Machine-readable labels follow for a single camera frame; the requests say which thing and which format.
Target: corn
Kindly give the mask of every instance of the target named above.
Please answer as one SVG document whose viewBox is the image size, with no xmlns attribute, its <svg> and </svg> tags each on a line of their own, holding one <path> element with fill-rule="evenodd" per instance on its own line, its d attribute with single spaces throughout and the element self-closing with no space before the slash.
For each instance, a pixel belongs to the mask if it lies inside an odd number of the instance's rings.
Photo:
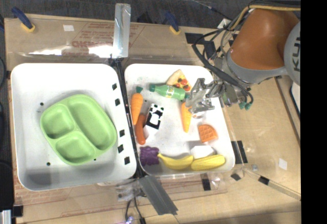
<svg viewBox="0 0 327 224">
<path fill-rule="evenodd" d="M 217 168 L 225 164 L 226 160 L 223 155 L 211 155 L 201 159 L 194 160 L 191 163 L 192 170 L 207 170 Z"/>
</svg>

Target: purple grapes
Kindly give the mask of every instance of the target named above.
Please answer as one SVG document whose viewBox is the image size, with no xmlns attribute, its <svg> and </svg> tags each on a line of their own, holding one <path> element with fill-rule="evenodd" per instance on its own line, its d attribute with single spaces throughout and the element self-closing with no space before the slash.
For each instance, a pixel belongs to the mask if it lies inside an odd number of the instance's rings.
<svg viewBox="0 0 327 224">
<path fill-rule="evenodd" d="M 158 148 L 146 146 L 140 147 L 140 150 L 139 160 L 142 166 L 159 164 L 159 158 L 157 156 L 159 153 Z"/>
</svg>

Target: green divided plate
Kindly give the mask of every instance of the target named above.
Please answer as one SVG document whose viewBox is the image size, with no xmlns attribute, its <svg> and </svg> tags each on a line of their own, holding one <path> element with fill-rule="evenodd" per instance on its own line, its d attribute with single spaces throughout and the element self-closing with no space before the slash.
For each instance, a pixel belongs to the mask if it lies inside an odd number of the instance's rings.
<svg viewBox="0 0 327 224">
<path fill-rule="evenodd" d="M 116 128 L 106 112 L 95 99 L 84 94 L 47 108 L 40 124 L 53 150 L 70 165 L 96 159 L 117 140 Z"/>
</svg>

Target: bottle label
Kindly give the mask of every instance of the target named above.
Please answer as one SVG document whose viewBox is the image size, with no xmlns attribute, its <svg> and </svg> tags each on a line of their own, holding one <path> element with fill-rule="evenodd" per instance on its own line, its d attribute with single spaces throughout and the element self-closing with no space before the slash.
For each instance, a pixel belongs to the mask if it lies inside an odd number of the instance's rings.
<svg viewBox="0 0 327 224">
<path fill-rule="evenodd" d="M 174 95 L 174 87 L 169 86 L 166 91 L 166 97 L 167 98 L 172 98 Z"/>
</svg>

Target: yellow banana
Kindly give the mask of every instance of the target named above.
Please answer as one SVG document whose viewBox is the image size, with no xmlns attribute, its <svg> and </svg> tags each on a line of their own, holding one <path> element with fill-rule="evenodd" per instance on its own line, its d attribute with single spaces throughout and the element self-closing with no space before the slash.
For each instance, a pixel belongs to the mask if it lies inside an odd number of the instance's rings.
<svg viewBox="0 0 327 224">
<path fill-rule="evenodd" d="M 225 164 L 226 160 L 223 155 L 211 155 L 201 159 L 194 160 L 191 163 L 192 170 L 207 170 L 217 168 Z"/>
<path fill-rule="evenodd" d="M 172 159 L 159 153 L 158 157 L 162 159 L 167 168 L 176 170 L 187 168 L 193 161 L 192 155 L 187 155 L 181 159 Z"/>
</svg>

